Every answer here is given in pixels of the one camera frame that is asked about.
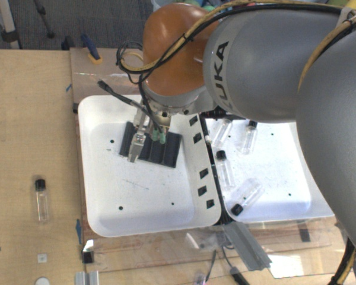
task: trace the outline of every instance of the vial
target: vial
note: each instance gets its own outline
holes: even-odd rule
[[[245,140],[243,147],[241,148],[242,154],[250,154],[253,152],[256,143],[257,136],[257,122],[249,121],[248,126],[245,129]]]
[[[248,179],[241,185],[238,194],[238,201],[232,207],[231,212],[238,216],[244,209],[254,204],[263,194],[263,186],[254,179]]]
[[[49,209],[47,207],[47,190],[44,179],[38,179],[34,183],[37,198],[38,221],[44,222],[49,219]]]
[[[227,139],[227,136],[232,128],[232,121],[223,118],[217,121],[217,124],[214,128],[215,137],[212,140],[212,145],[216,148],[221,148],[224,145],[224,142]]]
[[[227,192],[235,187],[230,161],[227,160],[224,150],[216,153],[216,169],[223,192]]]

